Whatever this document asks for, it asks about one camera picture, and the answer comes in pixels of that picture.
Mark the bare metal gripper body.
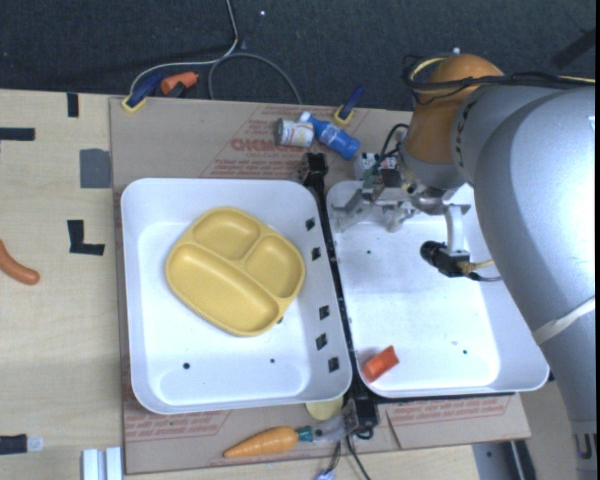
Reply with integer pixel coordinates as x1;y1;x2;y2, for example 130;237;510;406
362;183;473;216

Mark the blue bottle with white cap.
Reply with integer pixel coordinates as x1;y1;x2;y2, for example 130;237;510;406
299;111;363;162

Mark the thin black rod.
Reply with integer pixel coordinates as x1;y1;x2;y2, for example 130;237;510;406
313;180;364;403

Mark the small white can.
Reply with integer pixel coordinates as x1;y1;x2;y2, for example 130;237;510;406
273;117;316;150

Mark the white plastic tray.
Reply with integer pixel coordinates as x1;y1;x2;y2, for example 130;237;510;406
120;177;354;416
325;179;552;400

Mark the yellow divided plate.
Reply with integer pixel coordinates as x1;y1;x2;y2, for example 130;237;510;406
164;206;307;338

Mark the orange wedge toy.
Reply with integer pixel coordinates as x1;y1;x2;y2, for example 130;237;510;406
362;345;401;384

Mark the brown cardboard board, red print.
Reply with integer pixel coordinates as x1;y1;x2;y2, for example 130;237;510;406
108;96;532;475

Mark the pale yellow round toy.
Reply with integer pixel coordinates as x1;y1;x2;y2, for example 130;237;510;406
304;396;345;422

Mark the orange carrot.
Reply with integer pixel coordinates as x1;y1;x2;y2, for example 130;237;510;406
222;425;315;460

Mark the orange sausage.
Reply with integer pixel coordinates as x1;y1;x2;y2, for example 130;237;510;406
0;236;42;287

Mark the black block with thin wires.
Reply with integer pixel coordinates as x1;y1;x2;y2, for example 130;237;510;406
301;152;330;190
347;395;382;430

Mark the black cylinder on white bracket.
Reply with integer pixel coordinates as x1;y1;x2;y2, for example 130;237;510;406
419;203;474;280

